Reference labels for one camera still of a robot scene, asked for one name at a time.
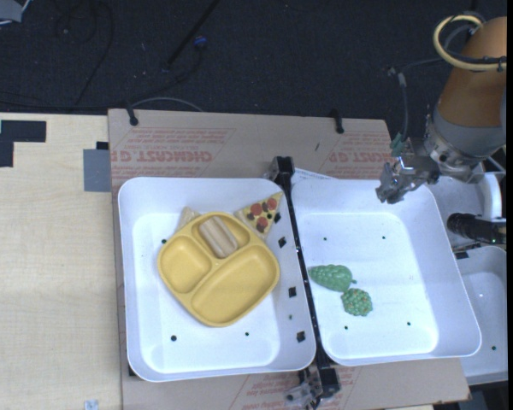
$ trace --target light wood surface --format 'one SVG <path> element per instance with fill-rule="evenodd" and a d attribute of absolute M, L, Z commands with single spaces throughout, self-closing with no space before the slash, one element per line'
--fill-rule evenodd
<path fill-rule="evenodd" d="M 0 408 L 121 408 L 111 194 L 85 192 L 83 150 L 105 116 L 46 120 L 0 167 Z"/>

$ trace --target broccoli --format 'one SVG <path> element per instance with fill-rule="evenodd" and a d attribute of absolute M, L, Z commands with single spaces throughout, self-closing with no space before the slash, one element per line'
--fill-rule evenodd
<path fill-rule="evenodd" d="M 348 289 L 341 298 L 344 310 L 354 316 L 366 316 L 373 310 L 373 302 L 365 290 Z"/>
<path fill-rule="evenodd" d="M 319 285 L 335 291 L 347 291 L 351 283 L 356 283 L 351 270 L 340 264 L 327 264 L 311 267 L 308 271 L 310 278 Z"/>

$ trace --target pizza slice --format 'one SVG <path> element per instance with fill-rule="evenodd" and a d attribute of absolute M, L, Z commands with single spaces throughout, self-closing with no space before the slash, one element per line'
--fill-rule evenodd
<path fill-rule="evenodd" d="M 278 208 L 283 192 L 253 202 L 236 211 L 234 215 L 253 230 L 262 240 L 266 240 L 270 229 L 279 216 Z"/>

